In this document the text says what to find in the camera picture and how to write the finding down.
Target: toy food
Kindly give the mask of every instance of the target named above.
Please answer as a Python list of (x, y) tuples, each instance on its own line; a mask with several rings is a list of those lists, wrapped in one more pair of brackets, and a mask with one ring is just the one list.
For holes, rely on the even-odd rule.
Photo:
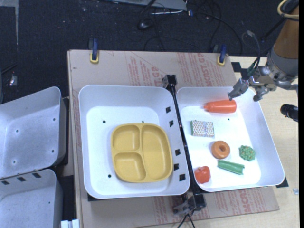
[(224, 141), (215, 141), (211, 147), (213, 156), (217, 159), (224, 159), (230, 154), (230, 147)]
[(243, 175), (243, 169), (245, 166), (234, 162), (218, 160), (218, 167), (239, 175)]
[(237, 103), (235, 100), (213, 101), (205, 104), (204, 109), (215, 113), (233, 113), (237, 110)]
[(210, 169), (208, 166), (198, 167), (195, 172), (195, 179), (198, 181), (198, 183), (203, 184), (210, 180)]
[(190, 122), (191, 135), (201, 137), (213, 137), (213, 123), (193, 120)]
[(245, 161), (250, 162), (256, 158), (256, 152), (253, 148), (246, 145), (242, 145), (241, 147), (239, 147), (239, 156)]

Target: toy ketchup bottle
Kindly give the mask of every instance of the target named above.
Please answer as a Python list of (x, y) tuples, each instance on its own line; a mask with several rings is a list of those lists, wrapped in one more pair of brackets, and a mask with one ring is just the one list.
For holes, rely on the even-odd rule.
[(204, 109), (214, 113), (234, 113), (237, 110), (237, 103), (235, 100), (213, 101), (205, 104)]

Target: toy tomato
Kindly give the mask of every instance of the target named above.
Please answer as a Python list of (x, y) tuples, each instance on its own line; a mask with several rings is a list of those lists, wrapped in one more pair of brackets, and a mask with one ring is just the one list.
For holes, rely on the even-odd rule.
[(203, 184), (205, 182), (208, 182), (210, 180), (210, 169), (208, 166), (198, 167), (195, 172), (195, 179), (198, 181), (198, 183)]

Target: yellow plate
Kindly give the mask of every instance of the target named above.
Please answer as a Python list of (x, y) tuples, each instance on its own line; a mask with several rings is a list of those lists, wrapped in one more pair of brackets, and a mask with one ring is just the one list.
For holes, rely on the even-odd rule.
[(112, 132), (111, 149), (115, 173), (123, 181), (155, 182), (172, 173), (170, 143), (160, 126), (120, 125)]

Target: toy donut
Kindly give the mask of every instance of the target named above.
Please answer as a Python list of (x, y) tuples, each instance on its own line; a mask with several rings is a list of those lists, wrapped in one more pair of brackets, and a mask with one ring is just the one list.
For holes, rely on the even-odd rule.
[(224, 141), (215, 141), (211, 147), (213, 156), (217, 159), (224, 159), (230, 154), (230, 147)]

